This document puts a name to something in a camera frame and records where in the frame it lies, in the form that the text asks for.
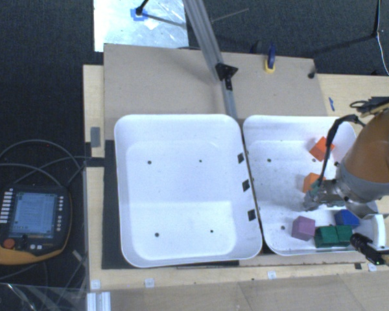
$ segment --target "button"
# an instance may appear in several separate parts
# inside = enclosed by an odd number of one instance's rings
[[[6,238],[3,242],[3,247],[5,249],[13,249],[16,245],[16,241],[13,238]]]

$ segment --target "empty white tray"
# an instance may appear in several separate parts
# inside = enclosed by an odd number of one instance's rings
[[[317,249],[313,238],[302,241],[291,237],[292,222],[298,216],[316,220],[316,226],[335,225],[334,214],[344,208],[322,205],[315,211],[303,210],[304,178],[322,170],[322,163],[309,150],[322,136],[327,136],[335,119],[254,115],[244,122],[245,146],[265,242],[280,255],[354,250],[351,246]],[[334,162],[342,160],[355,138],[349,123],[339,127],[325,171],[327,179],[335,177]],[[360,222],[354,232],[370,236],[373,229],[370,220]]]
[[[226,115],[115,125],[121,249],[146,268],[254,257],[262,235],[241,129]]]

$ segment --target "metal bracket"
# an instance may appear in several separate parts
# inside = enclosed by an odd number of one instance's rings
[[[232,91],[231,78],[238,71],[238,68],[219,62],[216,64],[215,69],[218,73],[219,80],[225,80],[226,89]]]

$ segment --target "black floor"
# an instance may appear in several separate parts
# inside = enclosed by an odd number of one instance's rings
[[[249,8],[213,25],[222,51],[249,52],[273,42],[283,56],[314,58],[319,73],[385,75],[379,45],[370,34],[377,0],[204,0],[210,18]],[[196,46],[189,31],[190,45]],[[389,0],[381,8],[381,41],[389,70]],[[0,153],[25,139],[54,141],[83,156],[82,66],[101,64],[93,51],[93,0],[0,0]],[[23,146],[3,162],[42,165],[64,156]],[[25,171],[0,168],[0,188]],[[67,181],[75,167],[54,169]],[[1,282],[79,287],[86,257],[82,182],[71,186],[75,220],[63,255]],[[27,268],[0,266],[0,277]]]

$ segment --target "blue block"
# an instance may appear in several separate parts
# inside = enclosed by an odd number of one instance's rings
[[[350,225],[356,228],[360,225],[359,218],[349,210],[340,210],[335,214],[336,225]]]

